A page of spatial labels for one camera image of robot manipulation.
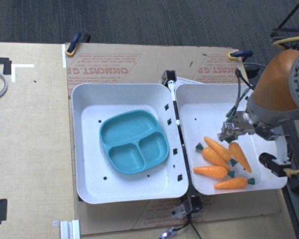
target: white strip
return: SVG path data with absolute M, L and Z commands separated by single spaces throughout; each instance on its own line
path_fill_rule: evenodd
M 15 69 L 16 67 L 34 67 L 34 64 L 11 64 L 11 81 L 15 82 Z
M 62 63 L 63 68 L 66 68 L 66 54 L 65 54 L 65 44 L 62 44 Z

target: orange carrot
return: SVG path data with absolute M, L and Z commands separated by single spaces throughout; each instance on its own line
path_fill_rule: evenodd
M 228 149 L 230 154 L 233 155 L 237 162 L 241 164 L 242 167 L 245 168 L 249 173 L 251 173 L 251 167 L 240 145 L 236 142 L 231 142 L 228 145 Z
M 215 177 L 215 178 L 224 178 L 226 175 L 234 177 L 235 171 L 227 171 L 223 166 L 199 166 L 193 168 L 195 173 Z
M 203 147 L 200 143 L 196 146 L 196 149 L 200 150 L 203 154 L 203 157 L 208 160 L 210 163 L 218 166 L 225 167 L 230 171 L 230 167 L 227 165 L 224 159 L 222 159 L 211 147 Z
M 255 179 L 250 178 L 247 180 L 245 177 L 240 176 L 240 177 L 235 177 L 229 180 L 221 181 L 218 182 L 214 185 L 215 189 L 242 189 L 244 188 L 247 184 L 255 184 Z
M 204 140 L 214 151 L 217 152 L 219 156 L 221 156 L 222 159 L 224 159 L 225 161 L 231 159 L 231 154 L 226 147 L 222 146 L 215 140 L 208 138 L 207 136 L 204 137 Z

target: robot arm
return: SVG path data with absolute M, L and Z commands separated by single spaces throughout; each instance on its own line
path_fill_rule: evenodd
M 299 51 L 293 49 L 281 51 L 270 61 L 245 111 L 236 111 L 223 123 L 218 139 L 231 142 L 240 135 L 256 133 L 264 140 L 274 140 L 277 145 L 274 166 L 277 167 L 272 170 L 284 176 L 281 170 L 290 163 L 281 125 L 288 120 L 299 120 Z M 261 155 L 260 161 L 266 166 L 268 156 Z

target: blue plate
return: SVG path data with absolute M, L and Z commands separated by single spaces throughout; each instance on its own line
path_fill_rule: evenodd
M 135 110 L 106 120 L 100 140 L 113 167 L 124 174 L 135 174 L 162 163 L 169 146 L 157 119 L 149 112 Z

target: dark fabric background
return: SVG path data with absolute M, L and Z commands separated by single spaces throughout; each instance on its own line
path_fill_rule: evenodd
M 77 31 L 94 43 L 233 47 L 268 64 L 277 28 L 299 0 L 0 0 L 0 42 L 65 43 Z M 299 9 L 285 24 L 299 28 Z M 257 82 L 259 74 L 250 79 Z M 299 165 L 293 122 L 284 125 Z M 299 227 L 283 189 L 295 232 Z

